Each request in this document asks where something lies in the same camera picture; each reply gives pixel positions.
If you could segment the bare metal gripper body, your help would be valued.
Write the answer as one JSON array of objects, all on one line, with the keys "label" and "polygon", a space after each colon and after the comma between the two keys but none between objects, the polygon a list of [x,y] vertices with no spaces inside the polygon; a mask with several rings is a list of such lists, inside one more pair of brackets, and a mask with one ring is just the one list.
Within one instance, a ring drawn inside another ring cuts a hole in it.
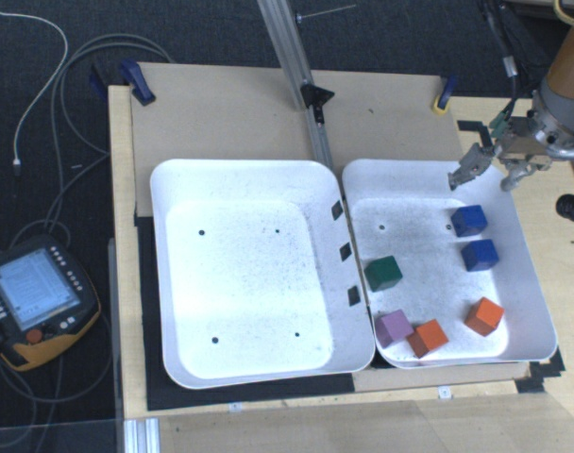
[{"label": "bare metal gripper body", "polygon": [[574,107],[534,104],[526,117],[511,118],[496,149],[500,159],[574,159]]}]

